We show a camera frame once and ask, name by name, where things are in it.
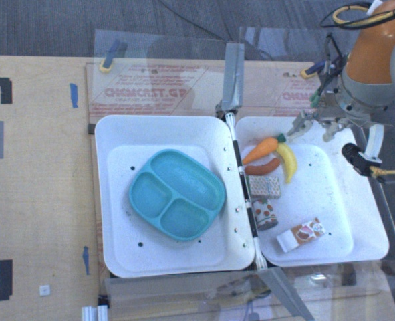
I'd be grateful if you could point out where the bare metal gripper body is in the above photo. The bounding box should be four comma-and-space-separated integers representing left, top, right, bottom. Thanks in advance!
312, 90, 391, 128

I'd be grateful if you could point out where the yellow banana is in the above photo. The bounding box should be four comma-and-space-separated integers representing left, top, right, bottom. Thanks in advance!
275, 142, 299, 185

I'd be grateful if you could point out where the orange carrot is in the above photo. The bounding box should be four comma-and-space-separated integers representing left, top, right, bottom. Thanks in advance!
241, 133, 287, 166

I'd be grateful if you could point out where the brown sausage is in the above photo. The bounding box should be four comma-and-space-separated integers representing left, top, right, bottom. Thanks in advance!
243, 157, 281, 177

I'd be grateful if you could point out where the patterned white and orange carton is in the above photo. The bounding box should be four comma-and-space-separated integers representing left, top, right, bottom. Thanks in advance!
247, 175, 282, 200

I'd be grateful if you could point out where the white plastic tray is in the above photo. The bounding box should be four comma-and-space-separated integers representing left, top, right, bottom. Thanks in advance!
94, 114, 256, 278
234, 116, 390, 268

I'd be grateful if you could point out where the thin black and white rod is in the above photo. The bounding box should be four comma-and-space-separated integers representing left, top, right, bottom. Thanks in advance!
224, 112, 269, 271

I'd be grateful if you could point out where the white can with red print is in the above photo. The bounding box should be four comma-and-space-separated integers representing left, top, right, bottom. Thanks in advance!
251, 197, 279, 231

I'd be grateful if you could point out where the white and brown carton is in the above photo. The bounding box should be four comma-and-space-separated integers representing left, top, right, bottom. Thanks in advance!
275, 217, 326, 254

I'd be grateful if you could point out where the teal divided plate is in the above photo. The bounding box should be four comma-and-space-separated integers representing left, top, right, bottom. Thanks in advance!
128, 148, 227, 242

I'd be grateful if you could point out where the brown cardboard board red print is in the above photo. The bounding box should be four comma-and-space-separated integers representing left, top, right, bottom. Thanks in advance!
85, 60, 395, 314

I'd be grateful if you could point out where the black cylinder on white bracket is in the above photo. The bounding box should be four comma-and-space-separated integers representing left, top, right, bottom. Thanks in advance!
341, 124, 386, 177

